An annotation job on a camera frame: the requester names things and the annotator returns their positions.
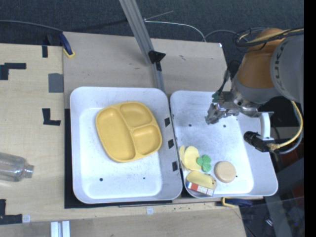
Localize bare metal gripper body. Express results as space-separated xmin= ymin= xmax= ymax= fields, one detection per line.
xmin=217 ymin=91 xmax=260 ymax=119

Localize white plastic tray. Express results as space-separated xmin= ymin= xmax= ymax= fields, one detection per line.
xmin=69 ymin=86 xmax=184 ymax=204
xmin=169 ymin=90 xmax=279 ymax=199

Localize yellow round slice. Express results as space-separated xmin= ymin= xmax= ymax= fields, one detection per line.
xmin=183 ymin=146 xmax=202 ymax=171

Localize red white blue carton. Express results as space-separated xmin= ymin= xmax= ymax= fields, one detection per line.
xmin=186 ymin=181 xmax=215 ymax=197

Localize pale yellow thin slice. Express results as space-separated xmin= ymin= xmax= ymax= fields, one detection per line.
xmin=178 ymin=145 xmax=186 ymax=168

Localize clear plastic bottle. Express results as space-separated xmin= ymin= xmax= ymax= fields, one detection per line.
xmin=0 ymin=152 xmax=35 ymax=183

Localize black cylinder on white bracket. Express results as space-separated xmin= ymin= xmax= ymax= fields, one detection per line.
xmin=243 ymin=111 xmax=276 ymax=153

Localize tan round biscuit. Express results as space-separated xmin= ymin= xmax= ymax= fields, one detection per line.
xmin=213 ymin=160 xmax=237 ymax=184

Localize green broccoli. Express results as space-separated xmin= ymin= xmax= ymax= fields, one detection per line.
xmin=196 ymin=154 xmax=212 ymax=173

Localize pale wood board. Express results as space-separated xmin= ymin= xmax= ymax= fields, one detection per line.
xmin=62 ymin=31 xmax=265 ymax=209

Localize yellow divided plate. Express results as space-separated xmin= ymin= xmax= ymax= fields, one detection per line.
xmin=95 ymin=101 xmax=163 ymax=163

